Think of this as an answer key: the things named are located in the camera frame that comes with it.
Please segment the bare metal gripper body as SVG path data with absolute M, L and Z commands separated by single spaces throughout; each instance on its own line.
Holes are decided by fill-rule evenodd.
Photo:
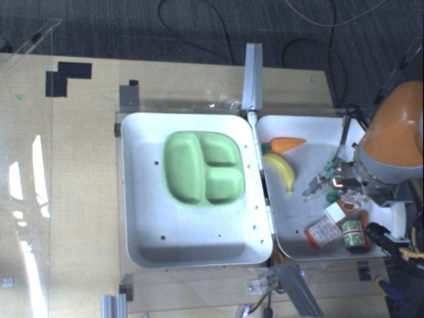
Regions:
M 362 191 L 362 184 L 353 174 L 353 162 L 343 159 L 331 161 L 326 166 L 326 179 L 329 185 L 339 193 Z

